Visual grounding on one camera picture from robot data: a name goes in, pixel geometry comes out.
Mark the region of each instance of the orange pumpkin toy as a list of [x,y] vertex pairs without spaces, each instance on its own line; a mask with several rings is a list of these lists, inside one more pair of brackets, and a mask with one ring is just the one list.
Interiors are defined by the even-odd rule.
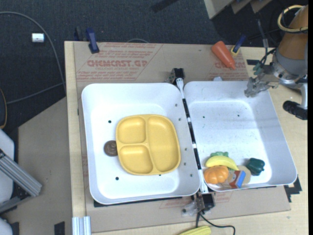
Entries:
[[206,169],[203,173],[208,184],[224,183],[228,178],[228,168],[225,165],[216,165]]

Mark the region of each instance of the yellow cable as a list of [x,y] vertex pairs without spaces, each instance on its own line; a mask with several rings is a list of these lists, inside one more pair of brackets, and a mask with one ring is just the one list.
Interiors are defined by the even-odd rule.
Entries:
[[303,32],[303,31],[308,30],[308,29],[309,29],[308,26],[306,26],[306,27],[301,27],[301,28],[299,28],[299,29],[292,29],[292,28],[286,28],[286,27],[282,26],[282,24],[280,23],[280,21],[281,21],[283,15],[285,15],[288,11],[290,11],[290,10],[292,10],[292,9],[296,9],[296,8],[301,9],[302,7],[304,7],[304,6],[302,6],[302,5],[292,5],[292,6],[288,7],[287,9],[285,9],[285,10],[279,15],[279,17],[278,17],[278,19],[277,19],[278,27],[279,27],[281,30],[286,31],[286,32],[290,32],[290,33],[299,33],[299,32]]

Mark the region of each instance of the red plastic object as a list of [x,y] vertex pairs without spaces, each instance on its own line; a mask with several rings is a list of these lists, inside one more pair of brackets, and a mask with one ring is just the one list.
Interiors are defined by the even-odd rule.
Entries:
[[213,53],[226,65],[227,68],[236,69],[235,60],[230,54],[230,51],[227,49],[223,41],[218,41],[211,48]]

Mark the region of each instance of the yellow banana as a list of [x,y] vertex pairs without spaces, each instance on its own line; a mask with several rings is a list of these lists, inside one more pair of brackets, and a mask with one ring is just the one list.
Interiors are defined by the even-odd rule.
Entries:
[[239,170],[235,161],[226,156],[213,156],[205,162],[206,167],[212,167],[216,165],[225,165],[233,170]]

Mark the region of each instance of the black floor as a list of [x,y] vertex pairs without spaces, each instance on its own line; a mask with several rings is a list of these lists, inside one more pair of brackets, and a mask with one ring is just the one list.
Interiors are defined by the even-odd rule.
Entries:
[[[0,88],[7,104],[9,133],[65,96],[64,88],[54,89],[14,102],[16,99],[60,84],[61,76],[48,41],[31,42],[40,28],[25,17],[1,14],[23,13],[39,23],[51,37],[64,75],[64,41],[74,40],[74,29],[92,27],[98,41],[126,42],[133,38],[150,43],[214,44],[222,40],[235,44],[241,34],[259,34],[257,19],[264,31],[277,29],[282,9],[306,5],[308,0],[273,0],[254,14],[247,5],[234,15],[225,8],[210,20],[203,0],[0,0]],[[268,35],[271,47],[281,32]],[[262,47],[261,38],[247,39],[243,46]]]

